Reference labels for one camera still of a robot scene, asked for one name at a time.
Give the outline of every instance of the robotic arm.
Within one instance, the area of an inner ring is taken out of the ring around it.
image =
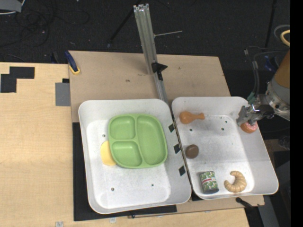
[[[268,83],[267,91],[258,95],[249,107],[243,106],[239,112],[237,124],[253,129],[255,123],[264,117],[278,115],[290,120],[290,51],[282,60],[275,75]]]

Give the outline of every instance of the can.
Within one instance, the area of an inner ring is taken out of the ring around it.
[[[219,191],[218,183],[213,171],[202,172],[199,174],[202,189],[205,194],[213,194]]]

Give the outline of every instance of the yellow cable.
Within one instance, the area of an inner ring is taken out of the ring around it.
[[[284,35],[289,34],[289,33],[290,33],[290,29],[289,29],[289,30],[286,30],[286,31],[284,31],[284,32],[282,32],[282,33],[280,34],[280,39],[282,40],[282,42],[283,42],[284,44],[286,44],[287,46],[290,47],[290,43],[284,38]]]

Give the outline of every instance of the pink frosted donut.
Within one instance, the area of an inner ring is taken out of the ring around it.
[[[245,122],[243,124],[241,124],[241,129],[246,132],[246,133],[253,133],[256,131],[256,129],[258,128],[258,123],[255,122],[254,125],[249,124],[248,122]]]

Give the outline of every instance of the green can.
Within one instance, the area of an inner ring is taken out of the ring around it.
[[[219,191],[218,183],[213,171],[202,172],[199,174],[199,177],[205,194],[213,194]]]

